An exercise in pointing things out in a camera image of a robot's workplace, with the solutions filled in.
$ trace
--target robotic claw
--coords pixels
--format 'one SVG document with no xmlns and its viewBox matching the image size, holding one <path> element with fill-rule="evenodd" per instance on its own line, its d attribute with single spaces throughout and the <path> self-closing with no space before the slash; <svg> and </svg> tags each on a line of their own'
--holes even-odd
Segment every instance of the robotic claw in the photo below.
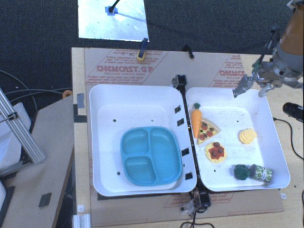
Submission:
<svg viewBox="0 0 304 228">
<path fill-rule="evenodd" d="M 275 41 L 277 44 L 273 49 L 272 58 L 269 62 L 262 61 L 265 53 L 274 42 L 274 35 L 278 31 L 276 26 L 271 30 L 264 54 L 252 65 L 252 76 L 243 76 L 237 88 L 233 90 L 234 97 L 250 89 L 254 82 L 261 86 L 260 97 L 283 84 L 303 90 L 303 83 L 299 83 L 298 79 L 303 76 L 304 0 L 291 0 L 287 6 L 294 10 L 294 14 L 282 37 Z M 303 108 L 300 110 L 302 111 L 302 120 L 301 118 L 297 119 L 303 122 Z"/>
</svg>

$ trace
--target white container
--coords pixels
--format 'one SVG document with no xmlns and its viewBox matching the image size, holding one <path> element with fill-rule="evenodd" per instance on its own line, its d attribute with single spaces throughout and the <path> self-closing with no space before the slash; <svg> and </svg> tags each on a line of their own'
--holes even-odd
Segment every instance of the white container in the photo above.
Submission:
<svg viewBox="0 0 304 228">
<path fill-rule="evenodd" d="M 14 110 L 18 113 L 25 127 L 29 129 L 31 121 L 23 104 L 16 104 Z M 0 123 L 0 170 L 19 162 L 20 156 L 21 143 L 6 122 Z"/>
<path fill-rule="evenodd" d="M 93 184 L 97 192 L 104 196 L 126 196 L 181 193 L 195 188 L 195 165 L 183 99 L 178 90 L 168 86 L 97 85 L 90 91 L 89 103 Z M 181 176 L 172 183 L 139 186 L 131 183 L 124 173 L 121 137 L 132 128 L 147 126 L 169 129 L 180 151 L 189 150 L 181 157 Z"/>
<path fill-rule="evenodd" d="M 220 133 L 201 145 L 196 144 L 196 158 L 203 184 L 212 191 L 278 189 L 289 184 L 290 174 L 278 139 L 276 128 L 265 97 L 257 90 L 233 97 L 232 89 L 191 88 L 187 91 L 189 113 L 198 102 L 203 117 L 214 122 Z M 191 150 L 189 131 L 181 93 L 169 86 L 97 85 L 89 94 L 93 184 L 104 196 L 182 193 L 193 190 L 197 176 Z M 183 119 L 184 124 L 177 126 Z M 136 127 L 160 126 L 175 135 L 182 155 L 180 178 L 166 185 L 139 186 L 131 183 L 124 174 L 120 140 L 123 134 Z M 241 130 L 253 128 L 257 138 L 249 145 L 238 140 Z M 210 162 L 205 146 L 220 142 L 227 158 L 218 164 Z M 271 168 L 269 183 L 253 179 L 237 180 L 234 167 L 252 164 Z"/>
<path fill-rule="evenodd" d="M 200 103 L 204 118 L 211 120 L 220 132 L 200 145 L 195 142 L 197 160 L 203 184 L 212 191 L 236 191 L 257 189 L 279 189 L 290 182 L 290 174 L 276 132 L 267 99 L 260 98 L 258 91 L 251 89 L 233 97 L 232 89 L 191 88 L 187 91 L 189 112 L 193 104 Z M 257 138 L 251 144 L 242 144 L 238 133 L 252 128 Z M 206 158 L 208 143 L 219 142 L 227 151 L 227 158 L 218 164 Z M 252 164 L 271 168 L 270 182 L 251 178 L 237 180 L 234 167 L 237 164 Z"/>
</svg>

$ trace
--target carrot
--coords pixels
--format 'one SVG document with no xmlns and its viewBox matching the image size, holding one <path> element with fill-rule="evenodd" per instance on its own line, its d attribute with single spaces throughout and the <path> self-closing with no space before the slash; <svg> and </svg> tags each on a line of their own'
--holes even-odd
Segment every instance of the carrot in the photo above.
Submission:
<svg viewBox="0 0 304 228">
<path fill-rule="evenodd" d="M 191 114 L 191 125 L 192 125 L 192 131 L 194 138 L 197 138 L 200 132 L 200 125 L 201 125 L 201 116 L 202 113 L 199 110 L 200 104 L 195 103 L 194 104 L 194 111 Z"/>
</svg>

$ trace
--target green can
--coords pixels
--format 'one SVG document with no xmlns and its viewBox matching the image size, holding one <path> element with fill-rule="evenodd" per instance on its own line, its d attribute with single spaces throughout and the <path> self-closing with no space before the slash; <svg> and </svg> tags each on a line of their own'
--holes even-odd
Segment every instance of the green can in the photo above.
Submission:
<svg viewBox="0 0 304 228">
<path fill-rule="evenodd" d="M 253 164 L 250 167 L 249 176 L 259 181 L 270 182 L 272 177 L 272 170 L 270 168 L 265 168 L 264 166 Z"/>
</svg>

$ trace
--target blue plate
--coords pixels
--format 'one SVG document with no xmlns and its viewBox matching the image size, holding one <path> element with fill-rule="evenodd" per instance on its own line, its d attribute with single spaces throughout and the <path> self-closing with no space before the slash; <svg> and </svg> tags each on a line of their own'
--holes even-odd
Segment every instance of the blue plate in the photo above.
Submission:
<svg viewBox="0 0 304 228">
<path fill-rule="evenodd" d="M 126 177 L 140 186 L 176 181 L 181 175 L 181 153 L 174 134 L 164 127 L 128 130 L 121 139 Z"/>
</svg>

